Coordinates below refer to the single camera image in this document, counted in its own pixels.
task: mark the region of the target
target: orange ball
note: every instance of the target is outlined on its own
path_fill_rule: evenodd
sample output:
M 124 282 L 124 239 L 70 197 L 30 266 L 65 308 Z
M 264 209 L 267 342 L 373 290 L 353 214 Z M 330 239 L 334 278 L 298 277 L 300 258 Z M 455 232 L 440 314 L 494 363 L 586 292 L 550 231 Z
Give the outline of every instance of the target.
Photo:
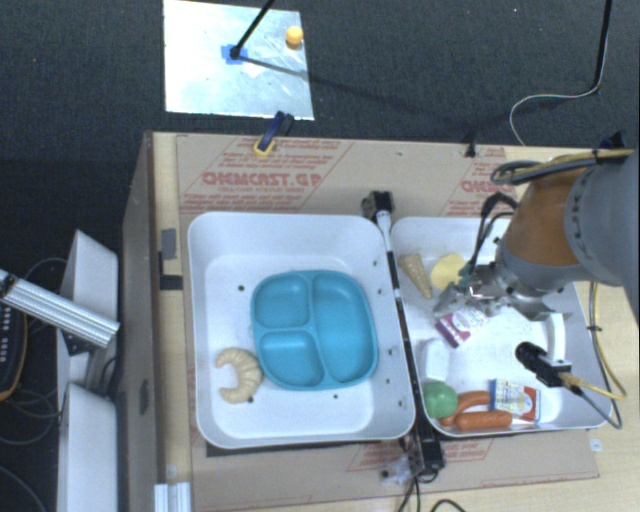
M 292 26 L 287 29 L 285 38 L 290 46 L 298 46 L 302 42 L 304 32 L 300 27 Z

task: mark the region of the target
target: blue divided plate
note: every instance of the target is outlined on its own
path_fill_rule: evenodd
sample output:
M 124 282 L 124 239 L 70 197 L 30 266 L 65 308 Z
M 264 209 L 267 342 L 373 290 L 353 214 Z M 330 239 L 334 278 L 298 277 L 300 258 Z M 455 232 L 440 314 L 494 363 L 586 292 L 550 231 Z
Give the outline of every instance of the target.
M 378 343 L 362 288 L 340 272 L 287 272 L 262 281 L 251 298 L 258 359 L 276 384 L 332 389 L 367 379 Z

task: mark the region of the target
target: toy hot dog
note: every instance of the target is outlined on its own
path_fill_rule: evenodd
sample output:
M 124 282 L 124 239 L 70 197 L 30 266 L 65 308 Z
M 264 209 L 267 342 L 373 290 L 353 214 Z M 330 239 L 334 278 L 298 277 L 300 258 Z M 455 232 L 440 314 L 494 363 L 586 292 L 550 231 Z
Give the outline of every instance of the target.
M 506 411 L 463 412 L 456 416 L 456 426 L 460 430 L 498 428 L 511 425 L 513 416 Z
M 467 391 L 458 395 L 458 408 L 451 416 L 440 418 L 438 421 L 443 427 L 450 427 L 454 424 L 456 416 L 469 407 L 476 405 L 487 405 L 491 401 L 491 394 L 488 391 Z

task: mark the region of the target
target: white tray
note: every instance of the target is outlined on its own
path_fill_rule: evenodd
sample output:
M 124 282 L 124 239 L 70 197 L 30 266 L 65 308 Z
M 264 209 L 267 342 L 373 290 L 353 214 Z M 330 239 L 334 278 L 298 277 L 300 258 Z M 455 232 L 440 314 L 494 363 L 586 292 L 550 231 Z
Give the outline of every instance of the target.
M 473 253 L 478 224 L 477 219 L 405 217 L 392 229 L 396 258 L 419 253 L 427 274 L 444 254 L 458 253 L 467 260 Z M 492 240 L 495 236 L 501 236 L 507 225 L 507 220 L 496 221 L 494 232 L 480 252 L 479 264 L 494 259 L 496 246 Z M 434 288 L 434 298 L 426 300 L 404 272 L 398 270 L 398 274 L 411 342 L 419 347 L 422 340 L 440 337 L 432 316 L 439 293 Z M 433 420 L 438 430 L 452 437 L 467 437 L 592 428 L 603 424 L 602 417 L 584 400 L 564 388 L 547 388 L 515 358 L 516 347 L 522 341 L 530 341 L 543 347 L 555 359 L 571 361 L 574 374 L 604 387 L 575 287 L 567 286 L 562 293 L 545 298 L 545 302 L 559 312 L 547 322 L 529 322 L 517 311 L 504 308 L 504 312 L 492 317 L 482 330 L 473 334 L 463 345 L 456 349 L 449 348 L 450 363 L 446 381 L 458 393 L 488 391 L 491 379 L 495 378 L 537 388 L 541 391 L 540 421 L 528 423 L 514 420 L 506 429 L 463 433 L 455 426 L 442 427 L 437 420 Z M 608 399 L 600 395 L 593 396 L 593 399 L 603 410 L 611 410 Z
M 412 426 L 415 407 L 384 242 L 355 216 L 211 212 L 188 234 L 194 317 L 196 416 L 203 436 L 222 448 L 395 439 Z M 255 354 L 250 302 L 266 277 L 294 270 L 344 272 L 363 288 L 378 338 L 369 379 L 338 390 L 291 391 L 265 379 L 251 403 L 231 405 L 234 387 L 217 354 Z

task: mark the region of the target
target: dark gray floor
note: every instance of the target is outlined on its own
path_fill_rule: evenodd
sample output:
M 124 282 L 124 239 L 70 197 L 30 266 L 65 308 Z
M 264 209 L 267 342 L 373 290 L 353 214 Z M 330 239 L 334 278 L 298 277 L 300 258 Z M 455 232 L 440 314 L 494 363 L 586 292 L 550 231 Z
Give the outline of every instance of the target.
M 218 2 L 261 6 L 261 0 Z M 316 120 L 292 135 L 516 144 L 511 106 L 593 81 L 604 0 L 280 1 L 299 10 Z M 0 268 L 65 257 L 74 230 L 120 247 L 145 129 L 259 133 L 261 120 L 163 109 L 161 0 L 0 4 Z M 517 114 L 529 145 L 591 147 L 618 130 L 638 143 L 640 4 L 617 1 L 601 91 L 536 101 Z M 51 340 L 31 348 L 26 382 L 53 383 Z M 11 429 L 0 409 L 0 429 Z M 0 464 L 55 504 L 55 435 L 0 444 Z M 0 510 L 37 510 L 0 475 Z

